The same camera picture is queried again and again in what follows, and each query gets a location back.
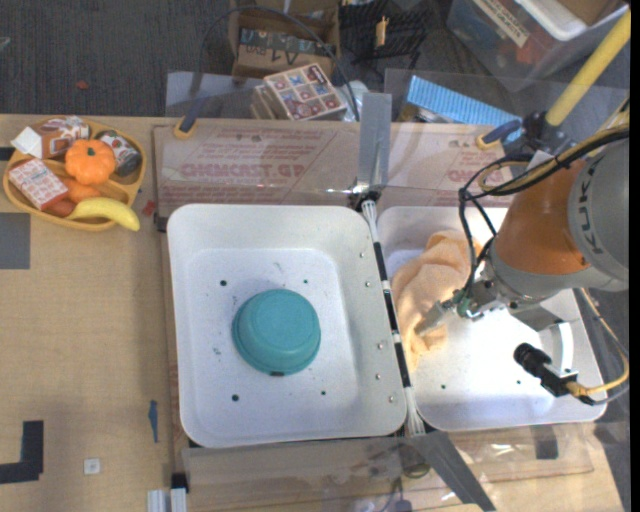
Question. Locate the pale orange cloth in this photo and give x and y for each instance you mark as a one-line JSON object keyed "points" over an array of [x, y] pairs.
{"points": [[425, 275]]}

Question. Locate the wooden box with printed squares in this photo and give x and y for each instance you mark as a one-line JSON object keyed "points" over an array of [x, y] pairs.
{"points": [[305, 92]]}

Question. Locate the brown cardboard board red print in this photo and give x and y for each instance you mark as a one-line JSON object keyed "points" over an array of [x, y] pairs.
{"points": [[250, 170]]}

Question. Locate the yellow divided plate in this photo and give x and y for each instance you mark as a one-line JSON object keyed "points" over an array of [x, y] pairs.
{"points": [[125, 187]]}

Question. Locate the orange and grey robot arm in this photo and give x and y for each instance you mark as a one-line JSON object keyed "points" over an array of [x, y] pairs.
{"points": [[540, 220]]}

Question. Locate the orange pumpkin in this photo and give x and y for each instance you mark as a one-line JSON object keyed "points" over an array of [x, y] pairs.
{"points": [[90, 161]]}

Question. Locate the black cylinder on white bracket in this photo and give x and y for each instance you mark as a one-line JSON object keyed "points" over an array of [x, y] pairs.
{"points": [[537, 362]]}

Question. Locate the teal bowl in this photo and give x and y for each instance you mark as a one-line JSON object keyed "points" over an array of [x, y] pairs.
{"points": [[276, 332]]}

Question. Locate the yellow banana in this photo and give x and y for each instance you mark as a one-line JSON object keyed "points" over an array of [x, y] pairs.
{"points": [[107, 209]]}

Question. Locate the brown cardboard box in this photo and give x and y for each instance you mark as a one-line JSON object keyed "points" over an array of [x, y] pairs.
{"points": [[280, 47]]}

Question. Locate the white plastic tray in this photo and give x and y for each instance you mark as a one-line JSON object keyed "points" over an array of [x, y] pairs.
{"points": [[490, 380], [210, 325]]}

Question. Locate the red toy sausage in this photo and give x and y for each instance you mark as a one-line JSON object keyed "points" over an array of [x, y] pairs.
{"points": [[61, 207]]}

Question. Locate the thin black and white rod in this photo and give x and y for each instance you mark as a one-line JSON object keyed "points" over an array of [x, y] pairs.
{"points": [[389, 300]]}

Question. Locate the orange carrot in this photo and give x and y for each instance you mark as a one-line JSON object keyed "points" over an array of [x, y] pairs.
{"points": [[82, 191]]}

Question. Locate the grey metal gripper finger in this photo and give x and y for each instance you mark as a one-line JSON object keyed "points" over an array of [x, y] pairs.
{"points": [[429, 320]]}

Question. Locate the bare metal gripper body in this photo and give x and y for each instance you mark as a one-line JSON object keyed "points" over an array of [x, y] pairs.
{"points": [[487, 296]]}

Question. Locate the red and white packet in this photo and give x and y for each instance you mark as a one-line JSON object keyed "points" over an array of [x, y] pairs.
{"points": [[37, 184]]}

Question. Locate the red and white can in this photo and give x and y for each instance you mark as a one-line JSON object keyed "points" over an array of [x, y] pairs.
{"points": [[122, 152]]}

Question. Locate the white and orange carton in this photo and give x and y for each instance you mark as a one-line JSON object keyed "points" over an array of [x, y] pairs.
{"points": [[47, 140]]}

